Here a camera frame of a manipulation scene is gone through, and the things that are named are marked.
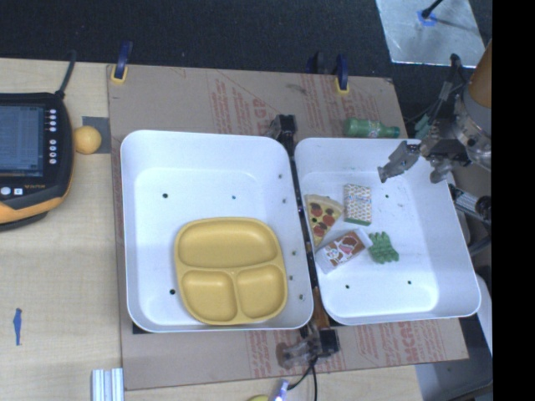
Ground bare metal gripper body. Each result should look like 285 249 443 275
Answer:
419 126 493 171

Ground green plastic bottle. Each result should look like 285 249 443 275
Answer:
342 116 401 140

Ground orange patterned small carton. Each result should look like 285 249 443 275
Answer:
343 182 374 227

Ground white plastic tray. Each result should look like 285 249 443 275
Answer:
120 129 315 334
293 136 482 327

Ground green toy grapes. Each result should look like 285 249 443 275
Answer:
367 231 400 266

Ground toy pizza slice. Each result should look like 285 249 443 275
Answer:
303 193 345 250

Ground thin black and white rod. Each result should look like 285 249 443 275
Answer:
285 138 324 330

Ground white and red packet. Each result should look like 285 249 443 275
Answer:
313 228 375 276

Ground yellow divided plate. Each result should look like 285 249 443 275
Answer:
173 216 290 327

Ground brown cardboard board red print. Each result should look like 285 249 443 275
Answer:
105 63 471 392

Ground yellow toy lemon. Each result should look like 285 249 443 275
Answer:
73 124 103 155

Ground black block with thin wires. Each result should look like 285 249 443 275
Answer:
276 325 340 369
265 114 298 142

